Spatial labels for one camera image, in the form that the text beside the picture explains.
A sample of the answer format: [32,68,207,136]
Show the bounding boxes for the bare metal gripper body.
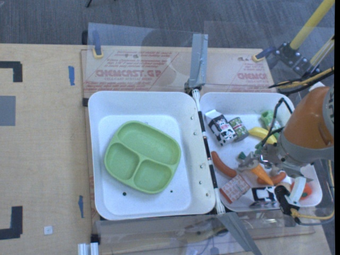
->
[259,143,313,182]

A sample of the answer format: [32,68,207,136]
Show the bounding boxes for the orange carrot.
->
[237,151,275,187]

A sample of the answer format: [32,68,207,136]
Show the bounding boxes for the yellow banana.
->
[248,126,278,146]

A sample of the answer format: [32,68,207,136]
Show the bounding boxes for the red and white packet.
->
[219,174,251,205]

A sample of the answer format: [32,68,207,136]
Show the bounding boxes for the small green can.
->
[228,116,250,142]

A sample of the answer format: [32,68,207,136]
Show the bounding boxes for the black and white carton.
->
[249,185,279,207]

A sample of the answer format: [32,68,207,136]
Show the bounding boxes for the green broccoli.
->
[260,110,283,133]

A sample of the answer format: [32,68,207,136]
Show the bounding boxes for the white cow print milk carton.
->
[204,109,238,147]

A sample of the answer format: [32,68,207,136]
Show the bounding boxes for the orange and green toy vegetable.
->
[290,182,312,201]

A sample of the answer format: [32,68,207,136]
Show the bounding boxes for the white plastic tray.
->
[199,91,324,213]
[87,90,217,221]

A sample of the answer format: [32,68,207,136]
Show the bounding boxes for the green divided plate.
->
[104,120,182,195]

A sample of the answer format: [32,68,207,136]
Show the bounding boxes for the black cylinder on white bracket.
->
[274,176,307,216]

